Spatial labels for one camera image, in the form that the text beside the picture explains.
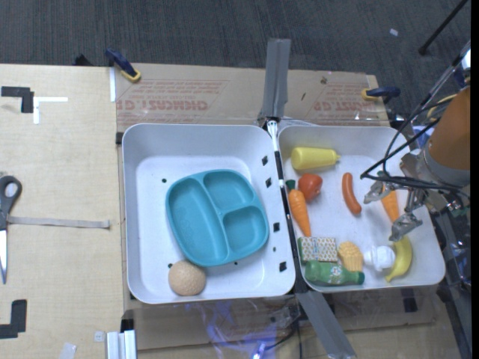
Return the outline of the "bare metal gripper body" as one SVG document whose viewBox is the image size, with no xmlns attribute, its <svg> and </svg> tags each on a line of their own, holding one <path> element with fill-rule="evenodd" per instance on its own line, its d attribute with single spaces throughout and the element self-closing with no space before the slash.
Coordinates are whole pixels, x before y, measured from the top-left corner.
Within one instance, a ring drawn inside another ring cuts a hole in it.
<svg viewBox="0 0 479 359">
<path fill-rule="evenodd" d="M 428 151 L 407 153 L 400 163 L 405 176 L 424 181 L 432 188 L 415 188 L 415 202 L 424 204 L 431 213 L 449 210 L 453 215 L 466 211 L 466 170 L 439 164 Z"/>
</svg>

